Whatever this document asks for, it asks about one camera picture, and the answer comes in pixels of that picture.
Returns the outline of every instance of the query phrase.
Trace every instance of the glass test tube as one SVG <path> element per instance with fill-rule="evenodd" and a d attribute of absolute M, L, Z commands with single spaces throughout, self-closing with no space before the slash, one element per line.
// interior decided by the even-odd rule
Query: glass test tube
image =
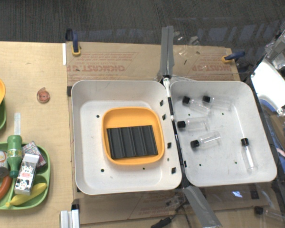
<path fill-rule="evenodd" d="M 208 115 L 211 112 L 211 106 L 204 105 L 203 102 L 200 100 L 190 99 L 189 97 L 184 96 L 182 102 L 184 105 L 187 105 L 193 111 L 197 111 L 205 115 Z"/>
<path fill-rule="evenodd" d="M 190 145 L 193 149 L 197 147 L 215 146 L 220 145 L 220 139 L 219 132 L 215 131 L 198 137 L 196 140 L 191 141 Z"/>
<path fill-rule="evenodd" d="M 268 208 L 268 207 L 255 206 L 254 211 L 255 211 L 255 214 L 257 215 L 264 215 L 264 216 L 273 218 L 285 224 L 285 213 L 282 213 L 278 210 Z"/>
<path fill-rule="evenodd" d="M 242 142 L 242 156 L 245 162 L 245 166 L 248 172 L 255 172 L 257 170 L 257 163 L 253 156 L 253 151 L 249 145 L 247 138 L 241 139 Z"/>
<path fill-rule="evenodd" d="M 203 96 L 203 103 L 207 105 L 211 105 L 213 108 L 231 111 L 232 109 L 232 101 L 228 98 L 223 97 L 211 97 L 208 95 Z"/>
<path fill-rule="evenodd" d="M 188 131 L 200 131 L 209 130 L 208 118 L 206 117 L 196 117 L 187 118 L 184 121 L 178 121 L 177 127 L 180 129 L 186 129 Z"/>

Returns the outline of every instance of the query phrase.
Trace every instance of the blue clamp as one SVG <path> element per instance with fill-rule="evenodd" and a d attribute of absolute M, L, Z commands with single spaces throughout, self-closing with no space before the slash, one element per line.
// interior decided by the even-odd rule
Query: blue clamp
<path fill-rule="evenodd" d="M 66 40 L 73 42 L 73 44 L 71 46 L 73 56 L 75 56 L 75 57 L 79 56 L 81 52 L 80 52 L 80 46 L 78 44 L 77 32 L 72 31 L 72 29 L 68 28 L 66 30 Z"/>
<path fill-rule="evenodd" d="M 241 57 L 243 57 L 245 55 L 246 55 L 245 51 L 235 52 L 235 53 L 230 54 L 229 56 L 222 57 L 222 61 L 223 61 L 223 63 L 229 63 L 233 59 L 235 61 L 237 61 L 239 58 L 241 58 Z"/>

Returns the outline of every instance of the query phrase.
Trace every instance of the floor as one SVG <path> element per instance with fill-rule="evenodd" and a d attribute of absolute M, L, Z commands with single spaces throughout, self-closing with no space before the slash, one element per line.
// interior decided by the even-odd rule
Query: floor
<path fill-rule="evenodd" d="M 254 64 L 284 20 L 285 0 L 0 0 L 0 41 L 64 42 L 72 28 L 81 41 L 160 44 L 172 25 L 175 44 L 197 37 Z"/>

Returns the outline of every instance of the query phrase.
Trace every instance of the cardboard sheet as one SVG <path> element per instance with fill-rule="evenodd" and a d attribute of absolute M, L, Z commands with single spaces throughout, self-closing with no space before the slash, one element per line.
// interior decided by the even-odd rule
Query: cardboard sheet
<path fill-rule="evenodd" d="M 80 80 L 156 80 L 160 45 L 80 42 L 81 55 L 73 56 L 66 44 L 67 84 Z M 231 49 L 208 46 L 174 46 L 173 75 L 194 80 L 240 80 L 234 61 L 223 63 Z"/>

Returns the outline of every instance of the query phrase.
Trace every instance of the small carton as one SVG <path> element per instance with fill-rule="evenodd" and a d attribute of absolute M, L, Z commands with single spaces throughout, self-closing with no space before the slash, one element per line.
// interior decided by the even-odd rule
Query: small carton
<path fill-rule="evenodd" d="M 39 151 L 39 149 L 38 149 L 38 147 L 34 141 L 31 141 L 28 144 L 26 144 L 25 146 L 23 146 L 22 152 L 23 152 L 22 157 L 24 157 L 24 154 L 26 154 L 26 153 L 39 155 L 39 161 L 37 164 L 37 168 L 40 168 L 47 163 L 46 160 L 43 158 L 42 154 L 40 153 L 40 151 Z"/>
<path fill-rule="evenodd" d="M 24 155 L 14 188 L 15 194 L 31 194 L 38 161 L 39 155 Z"/>

